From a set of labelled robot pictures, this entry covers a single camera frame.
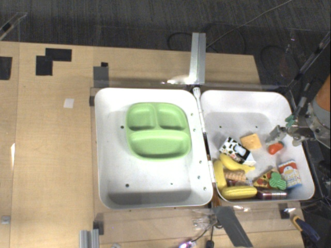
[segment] corn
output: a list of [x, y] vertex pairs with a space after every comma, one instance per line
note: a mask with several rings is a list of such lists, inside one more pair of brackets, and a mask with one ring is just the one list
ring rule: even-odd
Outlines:
[[248, 185], [238, 185], [236, 187], [228, 187], [222, 190], [222, 196], [226, 199], [243, 199], [254, 197], [258, 190], [255, 187]]

